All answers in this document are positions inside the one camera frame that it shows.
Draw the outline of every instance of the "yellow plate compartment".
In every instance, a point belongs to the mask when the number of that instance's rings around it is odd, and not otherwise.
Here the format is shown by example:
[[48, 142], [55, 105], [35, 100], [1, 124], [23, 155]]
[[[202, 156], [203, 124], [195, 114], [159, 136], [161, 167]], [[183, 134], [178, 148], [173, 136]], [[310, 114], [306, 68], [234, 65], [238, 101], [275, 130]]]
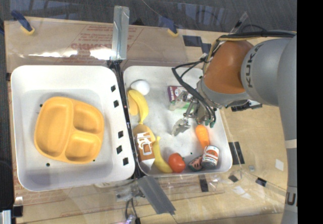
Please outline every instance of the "yellow plate compartment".
[[104, 118], [97, 108], [67, 97], [52, 97], [39, 112], [34, 143], [46, 157], [84, 164], [99, 154], [103, 134]]

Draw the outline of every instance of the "carrot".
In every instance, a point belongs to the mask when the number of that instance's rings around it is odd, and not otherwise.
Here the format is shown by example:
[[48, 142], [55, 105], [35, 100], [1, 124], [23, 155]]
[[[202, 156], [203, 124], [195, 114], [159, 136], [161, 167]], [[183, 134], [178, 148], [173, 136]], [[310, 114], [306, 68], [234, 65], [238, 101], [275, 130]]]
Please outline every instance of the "carrot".
[[206, 128], [206, 126], [204, 125], [198, 125], [195, 128], [195, 134], [202, 146], [202, 148], [204, 149], [206, 146], [210, 145], [210, 140], [208, 137], [208, 130]]

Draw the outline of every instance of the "white and red can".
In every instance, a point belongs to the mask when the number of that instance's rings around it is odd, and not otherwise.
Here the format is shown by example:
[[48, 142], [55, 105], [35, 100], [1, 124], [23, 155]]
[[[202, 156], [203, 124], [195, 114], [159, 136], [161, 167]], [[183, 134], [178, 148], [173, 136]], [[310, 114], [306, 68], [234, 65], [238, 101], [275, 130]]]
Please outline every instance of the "white and red can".
[[219, 148], [213, 145], [206, 146], [202, 158], [202, 166], [206, 169], [215, 169], [219, 160]]

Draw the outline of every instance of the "can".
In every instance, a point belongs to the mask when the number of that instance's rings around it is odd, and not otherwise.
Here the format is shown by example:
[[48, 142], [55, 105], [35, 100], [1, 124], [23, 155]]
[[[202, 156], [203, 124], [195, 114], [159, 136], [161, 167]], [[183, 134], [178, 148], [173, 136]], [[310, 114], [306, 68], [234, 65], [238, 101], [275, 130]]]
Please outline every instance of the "can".
[[218, 165], [219, 148], [213, 145], [206, 146], [202, 158], [202, 166], [206, 169], [215, 169]]

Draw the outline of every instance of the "tomato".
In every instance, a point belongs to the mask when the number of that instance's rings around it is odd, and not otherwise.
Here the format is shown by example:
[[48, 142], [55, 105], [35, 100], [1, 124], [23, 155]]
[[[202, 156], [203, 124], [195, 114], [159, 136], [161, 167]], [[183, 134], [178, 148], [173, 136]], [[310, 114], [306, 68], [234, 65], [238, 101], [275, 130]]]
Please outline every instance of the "tomato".
[[176, 173], [182, 172], [186, 167], [185, 161], [179, 153], [171, 154], [168, 158], [168, 164], [170, 165], [171, 169]]

